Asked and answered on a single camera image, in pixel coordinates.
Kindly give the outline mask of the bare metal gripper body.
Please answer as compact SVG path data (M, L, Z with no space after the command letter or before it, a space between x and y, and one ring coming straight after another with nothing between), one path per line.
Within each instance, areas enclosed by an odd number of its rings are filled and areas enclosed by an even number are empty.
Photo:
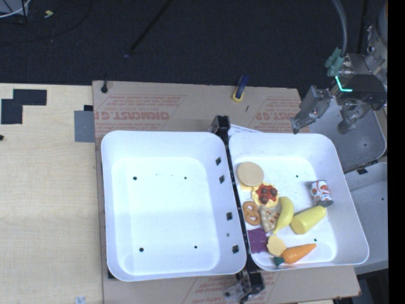
M351 108L369 105L374 110L386 105L387 51L388 25L371 25L366 53L346 54L334 78L334 98L338 105Z

